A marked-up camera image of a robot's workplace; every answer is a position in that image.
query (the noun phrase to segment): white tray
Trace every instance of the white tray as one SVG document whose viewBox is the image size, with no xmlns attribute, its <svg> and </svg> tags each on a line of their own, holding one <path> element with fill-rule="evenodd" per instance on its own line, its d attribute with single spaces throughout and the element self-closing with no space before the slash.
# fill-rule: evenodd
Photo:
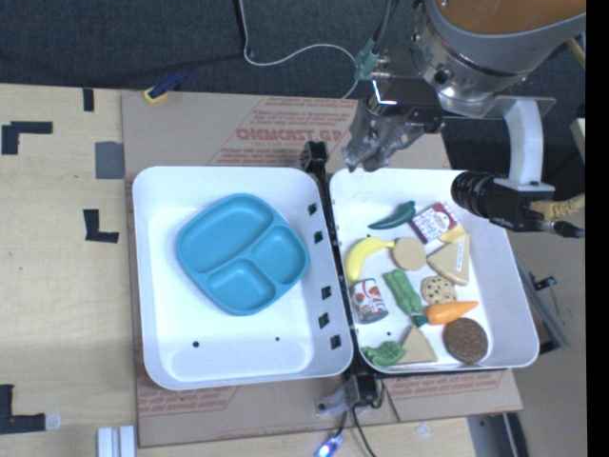
<svg viewBox="0 0 609 457">
<path fill-rule="evenodd" d="M 342 169 L 330 180 L 330 195 L 343 259 L 349 249 L 366 235 L 375 235 L 385 241 L 403 236 L 415 237 L 416 234 L 408 225 L 388 230 L 372 230 L 367 227 L 388 216 L 398 204 L 410 200 L 416 202 L 417 212 L 444 201 L 470 234 L 470 280 L 466 286 L 456 286 L 456 289 L 459 299 L 480 302 L 477 308 L 464 316 L 478 321 L 485 329 L 489 339 L 487 355 L 476 365 L 463 364 L 445 350 L 442 326 L 424 325 L 421 330 L 435 350 L 438 362 L 381 368 L 381 372 L 516 368 L 533 363 L 538 356 L 538 335 L 507 233 L 503 228 L 469 213 L 452 201 L 450 187 L 459 173 L 460 171 L 444 169 L 378 169 L 374 172 L 356 169 L 350 173 L 347 169 Z M 425 246 L 425 252 L 429 254 L 441 245 L 443 243 L 440 240 L 432 241 Z M 410 317 L 396 305 L 394 296 L 383 279 L 383 273 L 397 267 L 389 249 L 373 254 L 363 265 L 361 279 L 376 279 L 389 314 L 371 324 L 356 323 L 360 347 L 378 347 L 387 340 L 401 343 L 410 330 Z M 407 274 L 413 287 L 418 289 L 424 277 L 437 273 L 425 266 L 417 271 L 408 271 Z"/>
<path fill-rule="evenodd" d="M 235 193 L 274 207 L 304 241 L 310 264 L 277 302 L 247 316 L 222 311 L 180 265 L 175 242 L 203 209 Z M 353 355 L 315 182 L 288 168 L 156 167 L 133 184 L 136 251 L 149 376 L 168 389 L 325 377 Z"/>
</svg>

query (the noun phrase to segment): blue plate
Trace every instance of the blue plate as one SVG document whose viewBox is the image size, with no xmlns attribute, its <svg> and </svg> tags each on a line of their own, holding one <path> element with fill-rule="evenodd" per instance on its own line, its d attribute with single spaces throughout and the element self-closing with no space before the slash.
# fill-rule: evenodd
<svg viewBox="0 0 609 457">
<path fill-rule="evenodd" d="M 305 244 L 257 196 L 227 196 L 178 235 L 177 255 L 190 278 L 218 307 L 251 315 L 286 294 L 308 268 Z"/>
</svg>

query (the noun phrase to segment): gray floor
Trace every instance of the gray floor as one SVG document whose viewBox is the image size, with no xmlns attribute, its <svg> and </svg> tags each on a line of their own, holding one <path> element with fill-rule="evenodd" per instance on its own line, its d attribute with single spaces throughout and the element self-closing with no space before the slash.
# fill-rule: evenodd
<svg viewBox="0 0 609 457">
<path fill-rule="evenodd" d="M 391 46 L 409 42 L 412 1 L 402 0 L 396 11 Z M 317 43 L 356 53 L 383 9 L 383 0 L 243 2 L 252 58 L 259 62 Z M 350 60 L 334 49 L 310 50 L 279 66 L 249 65 L 232 0 L 3 0 L 0 22 L 2 83 L 147 89 L 187 70 L 183 90 L 332 98 L 353 84 Z M 557 187 L 557 199 L 583 192 L 585 167 L 570 131 L 585 104 L 585 72 L 575 56 L 558 49 L 509 91 L 557 99 L 543 121 L 543 180 Z M 351 97 L 370 92 L 362 83 Z M 453 168 L 507 171 L 503 123 L 453 120 L 442 138 Z M 521 423 L 532 457 L 586 455 L 584 243 L 539 239 L 523 235 L 513 243 L 536 277 L 559 278 L 551 296 L 573 345 L 517 372 Z"/>
</svg>

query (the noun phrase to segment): black hole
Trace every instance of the black hole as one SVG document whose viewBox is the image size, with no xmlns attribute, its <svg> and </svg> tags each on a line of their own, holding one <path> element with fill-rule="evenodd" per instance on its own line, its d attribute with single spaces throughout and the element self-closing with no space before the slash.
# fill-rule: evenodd
<svg viewBox="0 0 609 457">
<path fill-rule="evenodd" d="M 334 350 L 335 348 L 338 348 L 341 346 L 341 336 L 340 335 L 334 335 L 334 337 L 330 338 L 330 346 L 332 347 L 332 350 Z"/>
<path fill-rule="evenodd" d="M 330 323 L 330 317 L 329 317 L 329 315 L 327 313 L 324 313 L 317 320 L 320 323 L 320 328 L 324 328 L 327 324 Z"/>
</svg>

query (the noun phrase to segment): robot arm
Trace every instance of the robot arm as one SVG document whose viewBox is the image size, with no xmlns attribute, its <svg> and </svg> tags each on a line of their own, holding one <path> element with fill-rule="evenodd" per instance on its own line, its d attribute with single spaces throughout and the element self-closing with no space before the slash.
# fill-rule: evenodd
<svg viewBox="0 0 609 457">
<path fill-rule="evenodd" d="M 541 181 L 541 117 L 555 100 L 501 92 L 585 32 L 585 7 L 586 0 L 420 0 L 410 47 L 360 54 L 358 76 L 370 79 L 375 93 L 361 101 L 343 149 L 349 169 L 388 165 L 393 152 L 441 129 L 445 113 L 501 118 L 510 135 L 508 177 L 465 173 L 453 199 L 507 229 L 543 230 L 545 219 L 530 207 L 554 192 Z M 372 71 L 363 70 L 371 62 Z M 482 186 L 484 209 L 477 205 Z"/>
</svg>

